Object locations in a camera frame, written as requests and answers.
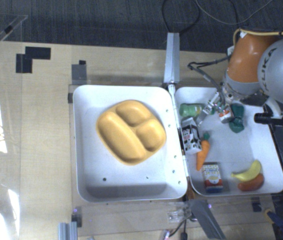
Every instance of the yellow plate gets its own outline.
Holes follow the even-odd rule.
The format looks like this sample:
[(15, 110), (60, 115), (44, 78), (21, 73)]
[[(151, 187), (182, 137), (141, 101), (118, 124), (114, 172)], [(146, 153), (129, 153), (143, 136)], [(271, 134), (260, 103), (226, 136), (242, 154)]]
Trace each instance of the yellow plate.
[(120, 102), (97, 119), (96, 131), (110, 153), (125, 165), (137, 165), (166, 142), (158, 119), (137, 100)]

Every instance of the green plastic bottle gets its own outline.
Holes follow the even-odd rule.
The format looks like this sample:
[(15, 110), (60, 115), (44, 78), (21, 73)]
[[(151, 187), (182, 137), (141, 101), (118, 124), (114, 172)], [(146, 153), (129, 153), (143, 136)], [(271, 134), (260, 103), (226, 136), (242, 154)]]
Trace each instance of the green plastic bottle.
[(196, 117), (198, 116), (203, 110), (204, 104), (181, 104), (179, 107), (179, 114), (183, 117)]

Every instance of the banana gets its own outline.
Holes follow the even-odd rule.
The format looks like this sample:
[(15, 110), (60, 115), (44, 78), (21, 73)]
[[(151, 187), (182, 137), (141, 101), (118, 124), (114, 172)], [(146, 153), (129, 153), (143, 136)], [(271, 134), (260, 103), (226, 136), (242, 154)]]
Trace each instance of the banana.
[(241, 182), (248, 182), (256, 178), (257, 175), (261, 172), (262, 165), (258, 160), (252, 162), (250, 168), (241, 173), (232, 173), (230, 176), (239, 179)]

